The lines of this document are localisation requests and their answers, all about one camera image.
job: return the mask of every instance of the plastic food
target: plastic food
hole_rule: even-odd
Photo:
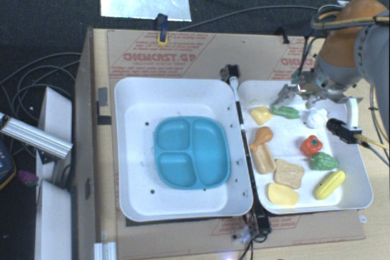
[[[274,157],[266,145],[266,142],[269,142],[273,136],[274,133],[269,127],[260,127],[256,131],[255,142],[249,145],[256,169],[261,174],[269,174],[276,168]]]
[[[275,182],[293,189],[300,188],[305,170],[302,166],[291,164],[284,160],[276,160]]]
[[[332,170],[339,166],[339,162],[329,154],[319,152],[310,158],[311,168],[314,170]]]
[[[288,118],[288,119],[300,118],[299,111],[293,107],[280,107],[278,109],[275,109],[275,107],[272,107],[272,114],[283,116],[283,117]]]
[[[250,115],[257,122],[258,125],[263,125],[265,122],[274,117],[274,115],[268,110],[267,106],[265,105],[254,108],[250,112]]]
[[[252,152],[252,158],[257,171],[261,174],[270,174],[276,169],[275,159],[272,156],[267,144],[260,144],[256,151]]]
[[[270,183],[268,185],[268,198],[271,203],[276,205],[292,207],[298,202],[299,194],[287,186]]]
[[[346,173],[342,170],[332,173],[317,189],[316,198],[326,199],[336,188],[338,188],[346,179]]]
[[[324,108],[321,108],[320,110],[317,110],[316,108],[311,108],[310,113],[307,116],[306,125],[309,128],[314,129],[323,127],[328,121],[327,114],[328,112]]]
[[[306,156],[312,156],[315,153],[317,153],[322,148],[322,143],[320,140],[317,139],[316,136],[309,136],[304,142],[302,143],[300,150],[305,154]]]
[[[255,142],[249,145],[250,150],[254,152],[260,144],[269,142],[273,136],[274,133],[269,127],[267,126],[260,127],[256,131]]]

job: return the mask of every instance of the blue divided plate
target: blue divided plate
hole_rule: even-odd
[[[230,175],[230,155],[223,128],[205,117],[163,120],[154,133],[160,178],[179,189],[209,189]]]

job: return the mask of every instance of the black clip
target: black clip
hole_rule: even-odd
[[[280,27],[278,27],[276,29],[276,31],[274,32],[274,35],[281,35],[283,37],[283,44],[289,44],[290,43],[290,41],[289,41],[289,39],[287,37],[286,31],[285,31],[285,29],[282,26],[280,26]]]
[[[0,119],[0,130],[5,127],[5,125],[8,123],[10,120],[10,116],[3,115],[2,118]]]
[[[228,84],[229,84],[229,78],[237,77],[238,79],[239,76],[240,76],[240,72],[239,72],[238,65],[226,65],[219,72],[220,79]]]
[[[157,42],[159,46],[168,44],[168,16],[159,13],[154,20],[154,30],[159,30]]]

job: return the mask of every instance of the black cable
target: black cable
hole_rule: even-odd
[[[67,170],[67,168],[70,168],[72,166],[72,164],[68,164],[65,166],[65,168],[63,169],[62,171],[62,174],[61,174],[61,183],[63,183],[63,178],[65,176],[65,171]]]
[[[302,51],[302,58],[301,58],[301,61],[300,61],[300,65],[299,67],[296,69],[296,71],[294,72],[294,74],[292,75],[292,79],[296,79],[296,77],[299,77],[302,73],[302,70],[303,70],[303,67],[305,66],[305,62],[306,62],[306,59],[308,57],[308,55],[310,54],[311,52],[311,48],[313,46],[313,43],[317,40],[317,39],[320,39],[322,37],[314,37],[310,43],[308,44],[308,39],[311,35],[311,33],[309,34],[309,36],[305,36],[305,44],[303,45],[303,51]]]
[[[29,150],[29,148],[24,143],[22,143],[22,146],[23,146],[23,149],[27,152],[27,154],[29,154],[32,158],[36,158],[37,157],[33,152],[31,152]]]
[[[74,61],[74,62],[68,63],[68,64],[66,64],[66,65],[64,65],[64,66],[43,65],[43,66],[39,66],[39,67],[37,67],[37,68],[33,68],[33,69],[31,69],[30,71],[28,71],[27,73],[25,73],[25,75],[23,75],[22,78],[19,80],[19,82],[18,82],[18,89],[17,89],[17,90],[18,90],[18,91],[20,90],[20,86],[21,86],[21,84],[22,84],[22,81],[23,81],[30,73],[32,73],[32,72],[34,72],[34,71],[36,71],[36,70],[39,70],[39,69],[43,69],[43,68],[54,68],[54,70],[51,71],[51,72],[49,72],[49,73],[46,73],[45,75],[43,75],[43,76],[41,76],[41,77],[39,77],[39,78],[36,79],[36,81],[34,81],[34,83],[31,84],[31,85],[37,84],[38,82],[40,82],[40,81],[43,80],[44,78],[46,78],[46,77],[48,77],[48,76],[50,76],[50,75],[52,75],[52,74],[55,74],[55,73],[58,72],[58,71],[62,71],[62,72],[64,72],[65,74],[69,75],[70,78],[73,80],[73,82],[75,82],[76,79],[74,78],[74,76],[73,76],[69,71],[65,70],[65,68],[70,67],[70,66],[72,66],[72,65],[76,65],[76,64],[78,64],[78,63],[79,63],[79,61]],[[19,105],[20,105],[20,107],[22,108],[22,110],[23,110],[30,118],[32,118],[32,119],[35,120],[35,121],[38,121],[38,119],[37,119],[35,116],[31,115],[30,112],[28,112],[28,110],[27,110],[27,109],[25,108],[25,106],[23,105],[23,99],[24,99],[24,97],[26,96],[26,94],[27,94],[27,91],[26,91],[22,96],[20,96],[20,95],[18,96]]]
[[[19,154],[19,153],[21,153],[23,151],[24,151],[24,148],[21,148],[21,149],[18,149],[16,152],[13,152],[13,153],[11,153],[11,151],[10,151],[10,153],[12,154],[12,156],[15,156],[15,155],[17,155],[17,154]]]
[[[11,79],[13,76],[15,76],[17,73],[21,72],[22,70],[28,68],[29,66],[31,65],[34,65],[38,62],[41,62],[43,60],[46,60],[48,58],[53,58],[53,57],[62,57],[62,56],[66,56],[66,55],[78,55],[80,56],[81,53],[78,53],[78,52],[62,52],[62,53],[58,53],[58,54],[52,54],[52,55],[47,55],[45,57],[42,57],[42,58],[39,58],[33,62],[30,62],[24,66],[22,66],[20,69],[18,69],[17,71],[13,72],[12,74],[10,74],[8,77],[4,78],[1,82],[0,82],[0,85],[2,85],[3,83],[5,83],[6,81],[8,81],[9,79]]]
[[[264,235],[261,239],[260,239],[259,236],[255,236],[255,237],[253,238],[253,241],[254,241],[255,243],[261,244],[261,243],[265,242],[265,241],[267,240],[267,238],[268,238],[268,235],[267,235],[267,234]]]
[[[249,241],[247,247],[245,248],[243,254],[239,257],[238,260],[244,260],[245,255],[248,253],[248,250],[249,250],[250,248],[251,248],[251,250],[252,250],[252,251],[251,251],[250,259],[252,260],[252,259],[253,259],[253,256],[254,256],[254,254],[253,254],[253,247],[254,247],[254,241],[253,241],[253,239],[251,239],[251,240]]]
[[[11,103],[11,98],[9,96],[9,93],[7,92],[6,88],[3,85],[1,86],[1,89],[5,94],[5,99],[7,100],[9,107],[12,108],[12,103]]]
[[[63,94],[67,95],[68,97],[71,97],[70,93],[67,92],[66,90],[64,90],[63,88],[60,88],[60,87],[57,87],[57,86],[53,86],[53,85],[47,85],[47,84],[43,84],[43,83],[37,83],[37,84],[34,84],[34,85],[30,85],[30,86],[26,86],[22,89],[20,89],[16,94],[15,96],[13,97],[12,99],[12,107],[11,107],[11,110],[12,110],[12,113],[14,114],[14,116],[16,117],[16,111],[14,110],[14,107],[15,107],[15,101],[16,101],[16,98],[19,96],[19,94],[21,94],[23,91],[25,90],[30,90],[32,88],[42,88],[42,87],[50,87],[52,89],[55,89],[59,92],[62,92]]]
[[[245,12],[249,12],[249,11],[256,11],[256,10],[269,10],[269,9],[307,9],[307,10],[318,11],[318,8],[309,7],[309,6],[306,6],[306,5],[265,5],[265,6],[252,7],[252,8],[248,8],[248,9],[242,9],[242,10],[234,11],[234,12],[231,12],[231,13],[227,13],[225,15],[217,16],[216,18],[208,19],[208,20],[203,21],[203,22],[199,22],[199,23],[196,23],[196,24],[193,24],[193,25],[182,27],[180,29],[176,29],[175,32],[181,32],[183,30],[187,30],[187,29],[191,29],[191,28],[194,28],[194,27],[197,27],[197,26],[208,24],[208,23],[217,21],[219,19],[228,18],[230,16],[237,15],[237,14],[240,14],[240,13],[245,13]]]

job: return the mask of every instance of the cable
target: cable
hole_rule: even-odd
[[[6,90],[6,88],[2,85],[2,86],[1,86],[1,89],[2,89],[2,91],[3,91],[4,94],[5,94],[5,99],[7,100],[7,103],[8,103],[8,105],[9,105],[9,107],[12,108],[11,98],[10,98],[10,96],[9,96],[9,94],[8,94],[8,92],[7,92],[7,90]]]
[[[266,5],[266,6],[260,6],[260,7],[252,7],[252,8],[248,8],[248,9],[242,9],[242,10],[234,11],[234,12],[231,12],[231,13],[227,13],[225,15],[217,16],[216,18],[208,19],[208,20],[203,21],[203,22],[199,22],[199,23],[196,23],[196,24],[193,24],[193,25],[182,27],[180,29],[176,29],[175,32],[181,32],[183,30],[187,30],[187,29],[191,29],[191,28],[194,28],[194,27],[197,27],[197,26],[205,25],[205,24],[208,24],[208,23],[211,23],[211,22],[215,22],[215,21],[217,21],[219,19],[228,18],[230,16],[237,15],[237,14],[240,14],[240,13],[245,13],[245,12],[249,12],[249,11],[256,11],[256,10],[269,10],[269,9],[307,9],[307,10],[318,11],[318,8],[309,7],[309,6],[306,6],[306,5]]]
[[[238,258],[238,260],[244,260],[245,259],[245,255],[247,254],[248,250],[251,249],[251,252],[250,252],[250,260],[252,260],[254,258],[254,240],[251,239],[247,245],[247,247],[245,248],[243,254]]]
[[[72,164],[68,164],[65,166],[65,168],[62,170],[62,174],[61,174],[61,183],[63,183],[63,179],[65,177],[65,171],[67,170],[67,168],[70,168],[72,166]]]
[[[305,61],[306,61],[308,55],[309,55],[310,52],[311,52],[311,48],[312,48],[312,46],[313,46],[313,43],[314,43],[317,39],[323,38],[323,37],[314,37],[314,38],[310,41],[310,43],[307,44],[310,35],[311,35],[311,33],[309,34],[309,36],[306,36],[306,37],[305,37],[305,44],[303,45],[302,58],[301,58],[301,61],[300,61],[300,65],[299,65],[299,67],[295,70],[295,72],[291,75],[292,83],[297,83],[297,82],[298,82],[299,76],[301,75],[302,70],[303,70],[303,67],[305,66]]]
[[[25,73],[25,75],[23,75],[23,77],[19,80],[18,82],[18,91],[20,90],[20,86],[22,84],[22,81],[32,72],[36,71],[36,70],[39,70],[39,69],[43,69],[43,68],[54,68],[53,71],[49,72],[49,73],[46,73],[45,75],[41,76],[40,78],[38,78],[36,81],[34,81],[33,84],[31,85],[35,85],[37,84],[38,82],[40,82],[41,80],[43,80],[44,78],[52,75],[52,74],[55,74],[56,72],[58,71],[63,71],[65,74],[69,75],[70,78],[73,80],[73,82],[76,81],[76,79],[74,78],[74,76],[67,70],[65,70],[65,68],[69,67],[69,66],[72,66],[72,65],[75,65],[75,64],[78,64],[79,61],[74,61],[72,63],[68,63],[67,65],[64,65],[64,66],[55,66],[55,65],[43,65],[43,66],[39,66],[37,68],[33,68],[31,69],[30,71],[28,71],[27,73]],[[27,94],[27,91],[22,95],[22,96],[18,96],[18,102],[19,102],[19,105],[20,107],[22,108],[22,110],[30,117],[32,118],[33,120],[35,121],[38,121],[38,119],[35,117],[35,116],[32,116],[30,114],[30,112],[28,112],[28,110],[25,108],[25,106],[23,105],[23,99],[25,97],[25,95]]]
[[[5,83],[6,81],[8,81],[9,79],[11,79],[13,76],[15,76],[17,73],[21,72],[22,70],[28,68],[29,66],[31,65],[34,65],[38,62],[41,62],[43,60],[46,60],[48,58],[53,58],[53,57],[61,57],[61,56],[65,56],[65,55],[78,55],[80,56],[81,53],[78,53],[78,52],[63,52],[63,53],[58,53],[58,54],[52,54],[52,55],[47,55],[45,57],[42,57],[42,58],[39,58],[33,62],[30,62],[24,66],[22,66],[20,69],[18,69],[17,71],[13,72],[12,74],[10,74],[8,77],[4,78],[1,82],[0,82],[0,85],[2,85],[3,83]]]
[[[25,144],[23,144],[22,146],[23,149],[27,152],[27,154],[29,154],[32,158],[36,158],[36,155],[33,152],[31,152]]]
[[[383,143],[382,137],[384,137],[384,139],[389,143],[389,139],[385,135],[385,131],[382,129],[382,127],[378,123],[377,114],[375,113],[375,109],[376,109],[376,101],[375,101],[376,97],[375,96],[376,96],[375,88],[374,88],[374,86],[371,86],[370,87],[370,108],[371,108],[372,122],[374,124],[375,131],[377,132],[377,136],[379,138],[379,141],[381,143]],[[384,151],[387,159],[390,161],[390,156],[389,156],[388,151],[386,149],[383,149],[383,151]]]
[[[374,24],[389,24],[388,16],[373,16],[367,18],[345,19],[342,21],[319,22],[315,16],[311,20],[311,27],[316,30],[335,30],[346,27],[361,27]]]
[[[17,155],[17,154],[19,154],[20,152],[23,152],[23,151],[24,151],[24,148],[21,148],[21,149],[18,149],[16,152],[13,152],[11,154],[12,154],[12,156],[15,156],[15,155]]]
[[[50,87],[50,88],[52,88],[52,89],[55,89],[55,90],[58,90],[58,91],[60,91],[60,92],[62,92],[63,94],[65,94],[65,95],[67,95],[68,97],[71,97],[71,95],[70,95],[70,93],[69,92],[67,92],[66,90],[64,90],[63,88],[60,88],[60,87],[57,87],[57,86],[53,86],[53,85],[46,85],[46,84],[43,84],[43,83],[37,83],[37,84],[35,84],[35,85],[31,85],[31,86],[26,86],[26,87],[24,87],[24,88],[22,88],[22,89],[20,89],[17,93],[16,93],[16,95],[13,97],[13,99],[12,99],[12,107],[11,107],[11,110],[12,110],[12,113],[16,116],[16,112],[15,112],[15,110],[14,110],[14,107],[15,107],[15,101],[16,101],[16,98],[19,96],[19,94],[21,94],[23,91],[25,91],[25,90],[30,90],[30,89],[32,89],[32,88],[37,88],[37,87]]]
[[[318,19],[325,19],[328,18],[329,16],[338,16],[340,11],[329,11],[325,13],[321,13],[318,15]]]
[[[341,11],[342,8],[343,8],[343,6],[342,5],[338,5],[338,4],[325,4],[325,5],[323,5],[322,7],[320,7],[318,9],[318,12],[324,12],[324,11],[330,11],[330,10],[332,10],[332,11]]]
[[[376,154],[376,156],[378,156],[382,160],[382,162],[384,162],[388,167],[390,167],[390,164],[385,160],[385,158],[380,155],[375,149],[373,149],[368,143],[362,142],[361,145],[371,150],[374,154]]]
[[[383,143],[382,137],[387,142],[389,142],[389,138],[386,136],[386,133],[383,130],[383,128],[379,125],[377,115],[375,114],[375,109],[377,107],[375,99],[376,99],[376,90],[373,86],[371,86],[370,87],[370,107],[371,107],[371,115],[373,117],[373,122],[375,125],[375,130],[377,131],[377,134],[378,134],[378,137],[379,137],[379,140],[381,143]]]
[[[261,244],[261,243],[263,243],[263,242],[265,242],[265,241],[267,240],[268,234],[264,235],[264,236],[262,237],[262,239],[259,239],[259,238],[260,238],[259,236],[255,236],[255,237],[253,238],[253,241],[254,241],[255,243]]]
[[[371,144],[375,144],[376,146],[379,146],[381,147],[382,149],[386,149],[386,150],[389,150],[389,147],[382,144],[382,143],[379,143],[379,142],[376,142],[374,140],[371,140],[369,138],[367,138],[366,136],[363,136],[363,135],[354,135],[354,137],[359,141],[359,142],[367,142],[367,143],[371,143]]]

